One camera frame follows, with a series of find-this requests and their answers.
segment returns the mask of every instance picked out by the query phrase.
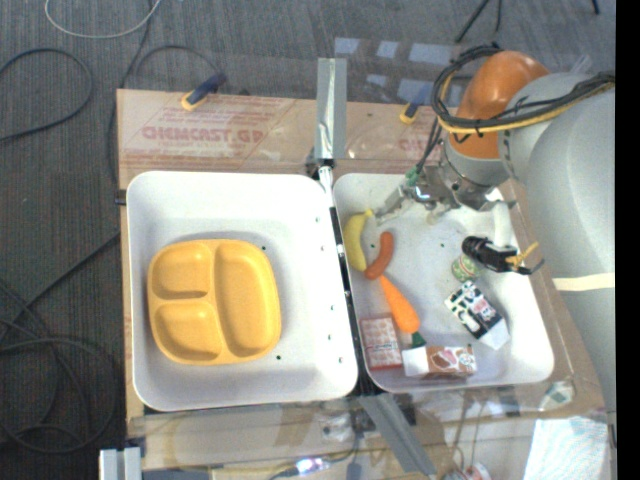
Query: white tray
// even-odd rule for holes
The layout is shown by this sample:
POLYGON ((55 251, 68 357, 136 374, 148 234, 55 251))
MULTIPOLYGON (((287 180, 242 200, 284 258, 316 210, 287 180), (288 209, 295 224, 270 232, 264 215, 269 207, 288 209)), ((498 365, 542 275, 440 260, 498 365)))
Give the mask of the white tray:
POLYGON ((358 375, 326 196, 287 174, 146 172, 127 190, 133 384, 159 411, 340 398, 358 375), (156 346, 146 305, 152 257, 171 243, 235 238, 264 247, 282 311, 266 356, 182 365, 156 346))
MULTIPOLYGON (((334 187, 341 226, 354 213, 375 209, 398 187, 402 176, 347 174, 334 187)), ((496 245, 517 246, 505 205, 490 212, 468 208, 433 218, 414 205, 402 216, 376 226, 368 219, 362 234, 368 262, 377 255, 380 233, 392 231, 395 250, 386 274, 412 303, 421 317, 421 334, 430 345, 473 345, 478 372, 464 381, 408 378, 402 368, 370 370, 379 387, 391 393, 468 387, 535 383, 553 371, 554 357, 529 277, 516 273, 485 271, 476 284, 507 321, 511 340, 499 350, 477 341, 444 305, 445 298, 460 286, 451 273, 452 262, 461 253, 468 235, 488 237, 496 245)), ((353 301, 358 319, 389 313, 378 282, 350 269, 353 301)))

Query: small food box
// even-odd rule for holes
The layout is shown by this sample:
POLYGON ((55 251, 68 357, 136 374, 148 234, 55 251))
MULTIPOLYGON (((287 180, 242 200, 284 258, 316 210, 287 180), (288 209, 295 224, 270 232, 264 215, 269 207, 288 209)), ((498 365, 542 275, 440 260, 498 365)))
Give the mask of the small food box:
POLYGON ((402 366, 402 354, 390 316, 360 320, 367 365, 372 370, 402 366))
POLYGON ((465 281, 444 303, 462 326, 481 343, 498 350, 509 341, 505 319, 473 281, 465 281))
POLYGON ((424 346, 402 351, 407 377, 464 378, 478 371, 473 348, 424 346))

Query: toy banana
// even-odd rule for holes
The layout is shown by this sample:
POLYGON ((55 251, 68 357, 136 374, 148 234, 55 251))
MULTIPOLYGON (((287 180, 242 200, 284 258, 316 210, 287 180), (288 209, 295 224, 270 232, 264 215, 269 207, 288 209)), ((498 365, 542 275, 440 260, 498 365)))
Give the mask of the toy banana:
POLYGON ((349 217, 344 227, 344 248, 347 254, 349 265, 360 272, 364 272, 367 268, 367 259, 364 256, 362 245, 360 244, 360 235, 367 223, 367 219, 373 215, 371 209, 367 209, 363 213, 356 213, 349 217))

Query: gray carpet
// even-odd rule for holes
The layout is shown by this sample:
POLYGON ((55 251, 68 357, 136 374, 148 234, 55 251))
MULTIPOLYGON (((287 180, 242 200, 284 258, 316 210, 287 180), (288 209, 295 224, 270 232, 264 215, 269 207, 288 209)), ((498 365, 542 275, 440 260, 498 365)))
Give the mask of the gray carpet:
MULTIPOLYGON (((126 439, 121 257, 109 161, 115 89, 187 91, 210 76, 207 62, 193 53, 164 49, 125 80, 141 46, 138 60, 167 44, 201 52, 227 74, 222 92, 296 98, 315 96, 319 57, 346 56, 349 98, 371 102, 402 101, 403 78, 437 74, 439 64, 416 61, 416 52, 496 42, 552 71, 569 70, 581 58, 591 73, 616 67, 616 0, 598 0, 599 15, 591 0, 503 0, 497 32, 498 0, 492 0, 456 45, 480 1, 163 0, 146 33, 142 27, 92 40, 55 29, 45 0, 0 0, 0 66, 34 48, 61 49, 86 65, 93 83, 90 100, 72 119, 0 141, 0 319, 31 333, 0 326, 0 347, 34 336, 59 340, 0 355, 0 478, 97 478, 98 450, 126 439), (392 43, 392 55, 378 54, 392 43), (384 87, 371 83, 381 76, 384 87), (35 428, 42 423, 63 428, 35 428), (90 443, 73 451, 84 441, 90 443)), ((64 27, 108 35, 137 24, 148 6, 146 0, 52 0, 50 9, 64 27)), ((88 89, 83 73, 77 61, 51 51, 9 66, 0 73, 0 137, 71 112, 88 89)))

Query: yellow plastic plate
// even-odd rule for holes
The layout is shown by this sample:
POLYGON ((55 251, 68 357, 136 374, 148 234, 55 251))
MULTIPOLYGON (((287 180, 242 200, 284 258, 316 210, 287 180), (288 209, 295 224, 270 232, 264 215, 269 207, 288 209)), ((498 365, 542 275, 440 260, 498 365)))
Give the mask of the yellow plastic plate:
POLYGON ((161 249, 147 282, 151 331, 182 364, 258 359, 280 339, 280 302, 267 256, 242 240, 195 240, 161 249))

